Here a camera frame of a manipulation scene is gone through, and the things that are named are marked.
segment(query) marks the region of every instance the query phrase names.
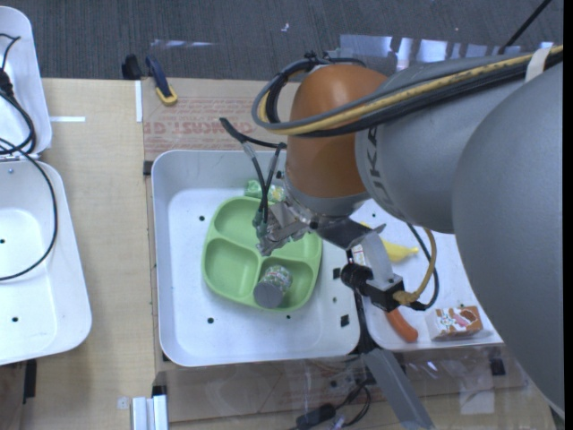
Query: white tray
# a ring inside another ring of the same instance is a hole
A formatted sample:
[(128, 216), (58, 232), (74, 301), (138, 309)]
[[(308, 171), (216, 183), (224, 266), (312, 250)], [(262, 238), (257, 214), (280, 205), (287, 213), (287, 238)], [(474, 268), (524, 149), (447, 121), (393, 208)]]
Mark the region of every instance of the white tray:
[[(420, 251), (411, 255), (403, 262), (392, 263), (394, 273), (402, 276), (407, 291), (415, 291), (422, 282), (423, 276), (428, 268), (428, 260), (419, 247), (417, 240), (408, 228), (407, 224), (395, 219), (383, 210), (376, 202), (369, 200), (352, 217), (355, 221), (364, 222), (371, 227), (382, 223), (386, 227), (381, 236), (394, 244), (406, 245), (408, 247), (417, 246)], [(430, 252), (428, 237), (421, 228), (417, 228), (420, 238), (426, 244)], [(372, 339), (381, 347), (393, 351), (408, 351), (432, 348), (454, 348), (460, 346), (499, 344), (502, 343), (500, 335), (493, 328), (492, 322), (487, 317), (479, 305), (469, 280), (467, 279), (464, 266), (459, 257), (456, 238), (453, 235), (433, 233), (437, 245), (436, 269), (440, 280), (440, 293), (432, 309), (460, 306), (476, 305), (482, 316), (483, 330), (478, 332), (473, 338), (432, 341), (428, 333), (428, 328), (424, 317), (426, 312), (416, 312), (406, 307), (399, 310), (404, 318), (418, 330), (418, 341), (413, 343), (404, 342), (389, 325), (386, 316), (380, 309), (371, 304), (364, 305), (366, 322)], [(431, 280), (426, 290), (420, 296), (420, 301), (427, 303), (432, 298), (433, 281)]]
[[(272, 152), (258, 154), (265, 170)], [(210, 219), (255, 177), (242, 151), (173, 150), (153, 164), (159, 338), (180, 366), (334, 357), (358, 342), (353, 292), (333, 279), (346, 254), (332, 245), (323, 244), (311, 298), (293, 312), (241, 305), (205, 283), (201, 252)]]
[[(271, 152), (261, 155), (266, 167)], [(201, 251), (210, 218), (226, 199), (240, 195), (254, 178), (251, 161), (241, 151), (173, 150), (163, 153), (151, 171), (155, 217), (159, 337), (165, 354), (181, 366), (206, 366), (265, 360), (334, 357), (356, 346), (359, 327), (352, 291), (332, 278), (346, 264), (346, 254), (323, 243), (321, 272), (311, 300), (291, 314), (270, 313), (215, 295), (201, 276)], [(353, 215), (371, 227), (385, 223), (382, 236), (395, 244), (418, 246), (407, 225), (374, 201)], [(423, 231), (420, 235), (426, 239)], [(434, 305), (477, 305), (459, 258), (455, 238), (435, 233), (440, 295)], [(420, 284), (428, 266), (422, 250), (393, 265), (406, 289)], [(432, 283), (421, 301), (432, 297)], [(426, 313), (400, 309), (419, 333), (416, 343), (404, 342), (383, 312), (365, 299), (368, 330), (381, 347), (393, 351), (452, 348), (501, 343), (481, 311), (483, 331), (472, 339), (431, 341)], [(341, 317), (349, 324), (341, 327)]]
[[(30, 21), (0, 6), (0, 32), (21, 36), (9, 52), (6, 71), (16, 98), (38, 133), (37, 151), (51, 142), (44, 91)], [(0, 38), (0, 63), (9, 40)], [(26, 129), (0, 99), (0, 136), (21, 142)], [(58, 231), (46, 260), (19, 278), (0, 281), (0, 365), (64, 352), (82, 343), (91, 327), (91, 311), (72, 219), (61, 177), (39, 162), (56, 192)], [(31, 265), (47, 249), (53, 231), (52, 198), (40, 172), (26, 159), (0, 159), (0, 277)]]

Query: yellow cable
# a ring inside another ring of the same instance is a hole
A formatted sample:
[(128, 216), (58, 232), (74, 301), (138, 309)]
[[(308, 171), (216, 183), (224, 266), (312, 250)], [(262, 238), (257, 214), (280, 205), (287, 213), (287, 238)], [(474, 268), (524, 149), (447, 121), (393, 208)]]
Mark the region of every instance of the yellow cable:
[[(562, 50), (563, 50), (563, 45), (558, 45), (551, 49), (551, 54), (558, 53)], [(501, 68), (509, 67), (512, 65), (522, 64), (530, 60), (532, 55), (533, 54), (528, 54), (519, 57), (512, 57), (510, 59), (504, 59), (499, 62), (494, 62), (487, 65), (481, 65), (479, 67), (465, 70), (463, 72), (458, 72), (458, 73), (453, 73), (451, 75), (443, 76), (441, 78), (438, 78), (437, 80), (433, 80), (431, 82), (414, 86), (413, 88), (397, 92), (396, 94), (392, 94), (391, 96), (385, 98), (376, 99), (373, 102), (364, 104), (362, 106), (358, 106), (356, 108), (352, 108), (350, 110), (338, 113), (328, 118), (323, 118), (318, 121), (314, 121), (307, 125), (299, 125), (289, 129), (269, 128), (268, 130), (271, 131), (272, 133), (277, 133), (281, 135), (297, 135), (299, 133), (309, 133), (309, 132), (319, 131), (322, 129), (328, 129), (336, 125), (345, 123), (347, 121), (356, 120), (362, 115), (365, 115), (372, 111), (380, 110), (385, 107), (389, 107), (391, 105), (396, 105), (397, 103), (404, 101), (406, 99), (411, 99), (413, 97), (420, 96), (424, 93), (431, 92), (433, 90), (437, 90), (445, 86), (450, 86), (451, 84), (456, 84), (458, 82), (462, 82), (470, 78), (474, 78), (475, 76), (481, 74), (486, 74), (489, 72), (493, 72), (495, 70), (500, 70)], [(268, 96), (269, 94), (267, 93), (265, 94), (264, 98), (266, 99)], [(261, 105), (259, 106), (259, 119), (268, 123), (267, 117), (264, 113), (263, 104), (264, 100), (261, 102)]]
[(394, 299), (398, 301), (401, 305), (410, 305), (411, 303), (414, 303), (414, 301), (418, 300), (420, 295), (422, 295), (423, 291), (428, 286), (428, 282), (430, 281), (430, 277), (432, 276), (433, 270), (436, 266), (436, 255), (438, 254), (438, 250), (436, 247), (436, 240), (434, 239), (430, 229), (424, 228), (423, 230), (430, 239), (430, 246), (432, 248), (430, 262), (428, 263), (428, 269), (426, 271), (426, 274), (423, 276), (420, 287), (418, 287), (416, 291), (412, 293), (408, 291), (397, 291), (396, 293), (394, 293), (394, 295), (392, 295), (392, 297), (394, 297)]

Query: cable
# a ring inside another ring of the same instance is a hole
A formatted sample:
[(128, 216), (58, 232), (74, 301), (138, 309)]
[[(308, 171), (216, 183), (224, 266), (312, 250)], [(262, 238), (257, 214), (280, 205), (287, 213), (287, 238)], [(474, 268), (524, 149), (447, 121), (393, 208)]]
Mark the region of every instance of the cable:
[[(16, 110), (20, 113), (21, 117), (23, 118), (24, 122), (26, 123), (26, 126), (28, 127), (28, 135), (23, 140), (23, 142), (21, 142), (17, 145), (14, 145), (14, 149), (16, 151), (24, 151), (25, 147), (28, 144), (30, 144), (30, 147), (27, 149), (27, 152), (32, 152), (36, 148), (36, 131), (34, 129), (34, 124), (32, 122), (32, 119), (30, 118), (30, 115), (28, 115), (28, 113), (26, 113), (26, 110), (24, 110), (21, 107), (18, 100), (14, 97), (12, 82), (10, 81), (10, 77), (8, 76), (8, 73), (4, 69), (5, 65), (6, 65), (6, 59), (8, 58), (8, 53), (10, 52), (10, 48), (21, 37), (12, 37), (12, 36), (7, 35), (5, 33), (0, 33), (0, 36), (7, 37), (11, 40), (11, 42), (8, 44), (8, 46), (4, 50), (4, 58), (2, 61), (2, 67), (0, 67), (0, 97), (2, 97), (2, 99), (6, 100), (14, 108), (16, 108)], [(5, 156), (8, 154), (10, 154), (9, 150), (6, 150), (6, 149), (0, 150), (0, 156)]]
[(500, 54), (505, 53), (506, 48), (510, 47), (515, 43), (515, 41), (521, 37), (521, 34), (527, 30), (527, 28), (531, 25), (531, 23), (535, 20), (537, 16), (545, 9), (545, 7), (551, 2), (551, 0), (543, 0), (542, 3), (535, 8), (532, 12), (531, 16), (527, 18), (527, 20), (517, 29), (516, 33), (514, 33), (509, 40), (500, 48), (498, 51)]
[[(554, 66), (562, 62), (562, 56), (554, 56), (546, 67)], [(311, 133), (302, 133), (300, 137), (331, 137), (347, 133), (355, 133), (383, 125), (390, 120), (403, 117), (409, 113), (424, 109), (431, 105), (444, 102), (448, 99), (459, 99), (467, 94), (473, 94), (480, 90), (486, 90), (492, 85), (500, 85), (504, 82), (516, 80), (516, 78), (525, 76), (526, 64), (514, 65), (508, 69), (488, 73), (483, 77), (476, 77), (464, 83), (451, 84), (439, 90), (432, 90), (421, 96), (406, 99), (395, 105), (385, 107), (381, 110), (375, 110), (362, 116), (358, 121), (343, 125), (333, 129), (315, 131)]]
[(359, 393), (361, 391), (364, 391), (364, 393), (366, 394), (366, 402), (364, 403), (364, 406), (362, 407), (362, 409), (360, 409), (360, 411), (358, 411), (358, 414), (356, 414), (356, 416), (354, 416), (348, 422), (345, 422), (342, 425), (343, 427), (354, 425), (356, 422), (358, 422), (364, 416), (366, 416), (368, 409), (370, 409), (370, 405), (372, 403), (372, 395), (370, 394), (370, 391), (366, 388), (366, 385), (368, 383), (370, 383), (369, 380), (365, 380), (362, 383), (359, 383), (352, 391), (350, 391), (350, 393), (348, 393), (348, 395), (346, 396), (346, 399), (340, 405), (338, 405), (336, 407), (336, 410), (339, 410), (343, 406), (350, 404), (352, 401), (355, 400), (355, 398), (359, 395)]
[(339, 409), (352, 403), (358, 397), (358, 395), (360, 395), (360, 392), (364, 391), (364, 394), (366, 395), (366, 401), (362, 409), (358, 411), (358, 414), (356, 414), (356, 416), (354, 416), (348, 422), (345, 422), (342, 426), (348, 427), (354, 425), (356, 422), (358, 422), (366, 415), (368, 409), (370, 408), (370, 405), (372, 403), (372, 395), (370, 394), (370, 391), (367, 389), (366, 386), (371, 383), (373, 383), (372, 379), (365, 379), (361, 383), (358, 383), (354, 387), (354, 389), (352, 389), (347, 394), (344, 400), (337, 406), (333, 406), (332, 404), (327, 403), (318, 407), (317, 409), (313, 409), (312, 411), (302, 414), (296, 419), (296, 426), (294, 426), (290, 430), (309, 430), (310, 428), (317, 426), (318, 424), (324, 422), (325, 420), (333, 418)]
[[(562, 51), (562, 45), (553, 47), (551, 49), (550, 56), (556, 56), (559, 54), (562, 55)], [(340, 125), (347, 121), (354, 121), (358, 118), (362, 118), (364, 115), (368, 115), (371, 112), (380, 111), (384, 108), (397, 105), (400, 102), (413, 99), (417, 96), (423, 97), (424, 94), (432, 91), (444, 89), (455, 84), (463, 85), (464, 83), (476, 78), (487, 78), (489, 73), (494, 73), (496, 71), (502, 71), (503, 73), (505, 69), (515, 65), (521, 65), (521, 67), (524, 68), (526, 67), (526, 63), (531, 59), (531, 57), (532, 54), (505, 58), (503, 60), (480, 65), (472, 69), (445, 75), (435, 80), (417, 84), (413, 87), (406, 88), (405, 90), (399, 90), (390, 94), (388, 94), (386, 91), (374, 92), (373, 94), (345, 104), (344, 106), (334, 108), (328, 112), (321, 113), (316, 116), (309, 116), (288, 123), (272, 124), (269, 121), (265, 121), (264, 105), (262, 106), (261, 103), (263, 103), (269, 95), (269, 87), (267, 87), (263, 88), (253, 103), (253, 120), (257, 123), (257, 125), (260, 125), (272, 131), (273, 133), (279, 133), (283, 135), (297, 135), (301, 133), (319, 131)]]
[(430, 262), (428, 263), (428, 269), (426, 270), (425, 275), (423, 276), (422, 279), (422, 283), (420, 284), (420, 286), (418, 287), (418, 289), (412, 293), (408, 292), (408, 291), (397, 291), (396, 293), (394, 293), (392, 295), (392, 297), (398, 301), (401, 305), (410, 305), (411, 303), (414, 303), (415, 301), (417, 301), (417, 299), (420, 297), (420, 295), (422, 295), (423, 291), (425, 290), (426, 286), (428, 285), (428, 282), (430, 281), (430, 277), (433, 274), (433, 270), (436, 264), (436, 255), (438, 253), (438, 250), (436, 248), (436, 240), (433, 237), (432, 232), (430, 231), (430, 229), (428, 228), (424, 228), (423, 229), (426, 233), (426, 235), (428, 236), (428, 238), (430, 239), (430, 246), (432, 248), (432, 254), (430, 257)]
[[(245, 134), (237, 131), (233, 127), (233, 125), (231, 125), (231, 123), (229, 122), (228, 119), (221, 117), (219, 119), (219, 121), (220, 121), (221, 125), (223, 126), (223, 128), (232, 137), (234, 137), (236, 140), (238, 140), (243, 145), (243, 149), (244, 149), (245, 153), (247, 153), (247, 155), (252, 160), (255, 171), (257, 172), (257, 177), (259, 178), (259, 184), (261, 185), (261, 191), (262, 191), (261, 202), (259, 203), (259, 209), (258, 209), (258, 216), (255, 217), (255, 223), (258, 226), (260, 220), (262, 219), (263, 226), (264, 226), (267, 224), (267, 221), (269, 219), (270, 183), (272, 181), (272, 177), (275, 175), (275, 169), (277, 168), (277, 163), (278, 163), (278, 155), (281, 152), (281, 150), (286, 148), (287, 145), (283, 142), (270, 143), (270, 142), (263, 142), (263, 141), (260, 141), (257, 139), (253, 139), (252, 137), (249, 137), (248, 135), (245, 135)], [(259, 161), (257, 160), (257, 156), (256, 156), (254, 150), (250, 147), (250, 145), (248, 145), (248, 142), (256, 143), (256, 144), (261, 145), (261, 146), (275, 149), (275, 154), (273, 155), (272, 160), (269, 164), (269, 173), (267, 174), (267, 180), (266, 181), (265, 181), (264, 175), (262, 174), (261, 165), (259, 164)]]
[[(410, 223), (407, 223), (408, 227), (410, 228), (410, 231), (412, 231), (412, 234), (414, 234), (414, 237), (416, 238), (416, 240), (418, 241), (418, 244), (420, 245), (420, 247), (423, 250), (423, 254), (426, 255), (426, 258), (428, 259), (428, 262), (431, 261), (432, 257), (430, 255), (430, 253), (428, 252), (428, 249), (426, 247), (426, 244), (423, 242), (422, 238), (420, 237), (420, 235), (418, 234), (418, 232), (415, 230), (414, 226)], [(427, 309), (430, 309), (430, 307), (432, 307), (434, 305), (434, 303), (436, 302), (436, 299), (438, 299), (438, 295), (440, 293), (440, 279), (438, 278), (438, 270), (434, 264), (433, 267), (433, 293), (432, 293), (432, 298), (430, 298), (430, 301), (426, 304), (421, 303), (419, 301), (414, 301), (413, 303), (410, 303), (410, 308), (416, 310), (416, 311), (425, 311)]]
[(288, 65), (281, 70), (269, 84), (269, 93), (265, 99), (265, 113), (270, 123), (280, 123), (278, 119), (278, 96), (285, 85), (300, 73), (308, 73), (318, 65), (333, 65), (333, 64), (357, 64), (365, 67), (366, 64), (353, 57), (330, 57), (328, 53), (323, 53), (323, 58), (319, 59), (317, 55), (310, 51), (304, 55), (304, 59), (293, 64)]
[(12, 45), (18, 41), (19, 39), (21, 39), (21, 37), (13, 37), (12, 35), (8, 35), (7, 33), (0, 33), (0, 37), (6, 37), (7, 39), (10, 39), (10, 43), (8, 43), (8, 47), (6, 48), (6, 50), (4, 51), (4, 58), (2, 59), (2, 67), (0, 67), (0, 70), (4, 70), (6, 67), (6, 58), (8, 57), (8, 52), (10, 51), (10, 48), (12, 47)]
[(32, 271), (33, 269), (37, 268), (41, 263), (43, 263), (44, 260), (46, 260), (47, 256), (52, 251), (52, 249), (54, 248), (54, 245), (56, 243), (58, 228), (57, 228), (56, 192), (54, 191), (54, 187), (52, 186), (52, 182), (50, 181), (49, 177), (47, 176), (46, 171), (28, 153), (26, 153), (25, 151), (22, 151), (22, 150), (18, 150), (17, 147), (13, 143), (8, 142), (7, 140), (3, 139), (2, 137), (0, 137), (0, 142), (3, 144), (3, 145), (0, 145), (0, 148), (4, 149), (5, 151), (10, 151), (11, 154), (13, 154), (15, 151), (18, 151), (22, 156), (24, 156), (24, 158), (26, 158), (29, 162), (31, 162), (37, 170), (39, 170), (40, 174), (46, 180), (47, 187), (50, 191), (50, 196), (52, 198), (53, 213), (54, 213), (54, 231), (52, 233), (52, 238), (50, 239), (50, 243), (48, 244), (46, 251), (33, 264), (28, 266), (26, 269), (19, 271), (19, 272), (16, 272), (15, 274), (12, 274), (9, 276), (0, 277), (0, 281), (5, 281), (5, 280), (16, 279), (17, 277), (20, 277), (20, 276)]

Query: green divided plate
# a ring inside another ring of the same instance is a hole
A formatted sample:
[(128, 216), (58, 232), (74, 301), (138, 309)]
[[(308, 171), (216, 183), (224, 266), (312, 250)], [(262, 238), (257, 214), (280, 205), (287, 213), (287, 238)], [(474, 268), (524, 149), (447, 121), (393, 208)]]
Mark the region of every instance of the green divided plate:
[(259, 278), (273, 264), (286, 267), (293, 283), (277, 310), (294, 310), (311, 297), (321, 267), (322, 240), (314, 233), (261, 256), (252, 219), (259, 200), (237, 196), (218, 206), (210, 222), (203, 253), (203, 278), (215, 293), (237, 303), (259, 306), (252, 294)]

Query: black cable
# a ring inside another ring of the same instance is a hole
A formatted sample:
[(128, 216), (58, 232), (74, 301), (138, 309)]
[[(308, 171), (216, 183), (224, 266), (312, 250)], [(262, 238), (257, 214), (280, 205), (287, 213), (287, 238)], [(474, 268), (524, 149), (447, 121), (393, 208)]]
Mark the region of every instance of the black cable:
[[(410, 223), (407, 223), (407, 225), (410, 228), (410, 231), (412, 231), (412, 234), (414, 234), (414, 237), (418, 241), (418, 244), (420, 244), (420, 247), (423, 250), (423, 254), (426, 255), (426, 258), (428, 259), (428, 262), (429, 262), (432, 259), (432, 256), (431, 256), (430, 252), (428, 252), (428, 248), (426, 247), (426, 244), (423, 242), (422, 238), (420, 237), (418, 232), (415, 230), (414, 226)], [(433, 268), (432, 275), (433, 275), (432, 298), (426, 304), (420, 303), (419, 301), (414, 301), (413, 303), (410, 303), (409, 307), (414, 309), (415, 311), (425, 311), (427, 309), (430, 309), (430, 307), (432, 307), (433, 304), (436, 302), (436, 299), (438, 299), (438, 294), (440, 293), (440, 279), (438, 278), (438, 269), (436, 268), (435, 265)]]
[(368, 412), (368, 409), (370, 408), (370, 405), (372, 403), (372, 395), (370, 394), (370, 391), (366, 388), (366, 384), (368, 383), (370, 383), (369, 380), (359, 383), (352, 391), (348, 393), (345, 400), (335, 407), (335, 409), (338, 410), (343, 406), (352, 403), (356, 399), (356, 397), (358, 397), (361, 391), (364, 391), (364, 393), (366, 394), (366, 402), (364, 403), (362, 409), (358, 412), (358, 414), (356, 414), (356, 416), (354, 416), (348, 422), (345, 422), (342, 425), (343, 427), (352, 426), (360, 419), (362, 419), (364, 416), (366, 416), (366, 413)]
[(285, 143), (264, 142), (262, 140), (254, 139), (248, 135), (245, 135), (244, 133), (240, 133), (239, 131), (237, 131), (233, 127), (233, 125), (231, 125), (231, 123), (229, 122), (228, 119), (219, 118), (218, 120), (221, 123), (221, 125), (223, 126), (223, 128), (231, 135), (231, 137), (234, 137), (240, 143), (250, 142), (250, 143), (254, 143), (256, 145), (260, 145), (261, 147), (267, 147), (267, 148), (277, 148), (279, 146), (279, 144), (284, 145), (283, 148), (286, 148), (286, 146), (287, 146)]
[[(548, 56), (545, 67), (551, 68), (558, 62), (562, 62), (562, 60), (562, 52)], [(492, 85), (501, 85), (504, 82), (515, 81), (516, 79), (524, 76), (526, 74), (526, 70), (527, 64), (512, 65), (501, 70), (476, 76), (475, 78), (465, 80), (461, 83), (450, 84), (411, 99), (405, 99), (396, 105), (368, 113), (348, 125), (343, 125), (333, 129), (300, 133), (297, 137), (333, 137), (363, 131), (374, 127), (375, 125), (383, 125), (388, 121), (414, 113), (415, 111), (427, 108), (428, 106), (435, 105), (439, 102), (458, 99), (464, 95), (473, 94), (480, 90), (486, 90)]]
[(338, 404), (337, 406), (333, 406), (333, 405), (327, 403), (327, 404), (324, 404), (324, 405), (318, 407), (317, 409), (313, 409), (312, 411), (309, 411), (305, 414), (302, 414), (301, 416), (299, 416), (296, 419), (296, 426), (294, 426), (290, 430), (309, 430), (310, 428), (313, 428), (314, 426), (317, 426), (318, 424), (320, 424), (320, 423), (322, 423), (322, 422), (324, 422), (330, 418), (333, 418), (339, 409), (352, 403), (358, 397), (358, 395), (360, 395), (360, 392), (364, 391), (364, 394), (366, 395), (366, 401), (365, 401), (362, 409), (360, 409), (360, 411), (358, 411), (356, 416), (354, 416), (348, 422), (345, 422), (342, 426), (348, 427), (348, 426), (354, 425), (356, 422), (358, 422), (364, 416), (366, 416), (366, 413), (368, 412), (368, 409), (370, 408), (370, 405), (372, 403), (372, 395), (370, 394), (370, 391), (368, 390), (368, 388), (366, 386), (368, 384), (371, 384), (371, 383), (373, 383), (371, 379), (366, 379), (366, 380), (362, 381), (361, 383), (358, 383), (354, 387), (354, 389), (352, 389), (347, 394), (347, 396), (344, 398), (344, 400), (340, 404)]
[[(274, 148), (276, 158), (278, 158), (278, 154), (281, 152), (281, 150), (285, 149), (287, 146), (287, 144), (283, 143), (283, 142), (271, 143), (271, 142), (263, 142), (263, 141), (260, 141), (257, 139), (253, 139), (252, 137), (249, 137), (248, 135), (245, 135), (245, 134), (237, 131), (233, 127), (233, 125), (231, 125), (229, 120), (226, 118), (221, 117), (221, 118), (219, 118), (219, 121), (220, 121), (221, 125), (223, 126), (223, 128), (232, 137), (234, 137), (236, 140), (238, 140), (239, 143), (245, 144), (246, 142), (250, 142), (250, 143), (255, 143), (257, 145), (260, 145), (260, 146), (264, 146), (264, 147), (268, 147), (268, 148)], [(270, 189), (270, 182), (272, 181), (272, 177), (275, 175), (274, 174), (274, 168), (273, 167), (269, 168), (267, 180), (265, 181), (264, 175), (262, 174), (261, 165), (259, 164), (259, 161), (257, 160), (257, 158), (254, 155), (252, 156), (252, 163), (253, 163), (254, 168), (257, 172), (257, 177), (259, 178), (259, 184), (261, 185), (261, 191), (262, 191), (261, 202), (259, 203), (259, 213), (262, 215), (264, 223), (267, 223), (267, 221), (269, 219), (269, 189)]]
[(4, 70), (6, 67), (6, 58), (8, 57), (8, 51), (10, 51), (10, 48), (12, 47), (12, 45), (18, 41), (19, 39), (21, 39), (20, 36), (18, 37), (13, 37), (12, 35), (8, 35), (7, 33), (0, 33), (0, 37), (6, 37), (7, 39), (10, 39), (10, 43), (8, 43), (8, 47), (6, 48), (6, 50), (4, 51), (4, 58), (2, 59), (2, 67), (0, 67), (1, 70)]
[(358, 64), (362, 67), (365, 67), (366, 64), (359, 60), (354, 59), (352, 57), (329, 57), (326, 53), (324, 53), (324, 57), (319, 59), (314, 52), (309, 52), (304, 55), (304, 59), (289, 65), (285, 69), (281, 70), (275, 78), (271, 80), (269, 86), (269, 96), (265, 102), (265, 113), (267, 114), (267, 118), (269, 119), (270, 123), (280, 123), (280, 119), (278, 119), (278, 96), (280, 92), (288, 83), (288, 79), (291, 75), (300, 72), (310, 72), (314, 67), (317, 65), (329, 65), (329, 64)]
[(537, 8), (535, 8), (535, 11), (533, 11), (533, 13), (531, 14), (531, 16), (529, 16), (527, 18), (527, 21), (525, 21), (521, 27), (519, 29), (517, 29), (517, 32), (514, 33), (509, 40), (500, 48), (499, 54), (503, 54), (505, 53), (505, 50), (507, 47), (510, 47), (511, 45), (513, 45), (513, 43), (521, 36), (521, 34), (523, 32), (525, 32), (527, 30), (527, 28), (531, 25), (531, 23), (535, 20), (535, 18), (537, 16), (539, 16), (539, 14), (541, 13), (541, 11), (543, 11), (545, 9), (545, 7), (551, 2), (551, 0), (543, 0), (542, 3), (537, 6)]
[(47, 187), (50, 191), (50, 196), (52, 197), (52, 206), (53, 206), (53, 212), (54, 212), (54, 231), (52, 233), (52, 238), (50, 239), (50, 243), (47, 246), (46, 251), (33, 264), (28, 266), (23, 271), (16, 272), (15, 274), (12, 274), (9, 276), (0, 277), (0, 281), (5, 281), (5, 280), (15, 279), (17, 277), (20, 277), (20, 276), (32, 271), (33, 269), (37, 268), (41, 263), (43, 263), (44, 260), (46, 260), (47, 256), (50, 254), (50, 252), (52, 251), (52, 249), (54, 248), (54, 245), (56, 243), (58, 227), (57, 227), (56, 192), (54, 191), (54, 187), (52, 186), (52, 182), (50, 181), (49, 177), (47, 176), (46, 171), (27, 152), (22, 151), (22, 150), (18, 150), (17, 147), (13, 143), (8, 142), (7, 140), (3, 139), (2, 137), (0, 137), (0, 142), (3, 145), (7, 145), (9, 147), (8, 149), (6, 149), (5, 146), (0, 145), (0, 148), (3, 148), (5, 151), (10, 151), (11, 154), (13, 154), (14, 152), (19, 152), (24, 158), (26, 158), (29, 162), (31, 162), (34, 165), (34, 167), (40, 172), (40, 174), (44, 177), (44, 179), (46, 180), (46, 183), (47, 183)]
[[(14, 149), (16, 151), (24, 151), (26, 145), (30, 144), (30, 147), (27, 149), (27, 152), (32, 152), (36, 148), (36, 131), (34, 129), (34, 124), (32, 122), (32, 119), (30, 118), (30, 115), (28, 115), (28, 113), (26, 113), (26, 110), (24, 110), (21, 107), (18, 100), (14, 97), (13, 85), (12, 85), (12, 82), (10, 81), (10, 77), (8, 76), (8, 73), (5, 70), (6, 59), (8, 58), (8, 53), (10, 52), (10, 48), (21, 37), (12, 37), (11, 35), (7, 35), (5, 33), (0, 33), (0, 36), (7, 37), (11, 40), (11, 42), (8, 44), (8, 46), (4, 50), (4, 58), (2, 61), (2, 67), (0, 67), (0, 97), (2, 97), (2, 99), (6, 100), (14, 108), (16, 108), (16, 110), (20, 113), (21, 117), (23, 118), (24, 122), (26, 123), (26, 126), (28, 127), (28, 135), (26, 136), (26, 138), (24, 139), (23, 142), (21, 142), (17, 145), (14, 145)], [(5, 156), (8, 154), (10, 154), (9, 150), (0, 150), (0, 156), (3, 156), (3, 155)]]

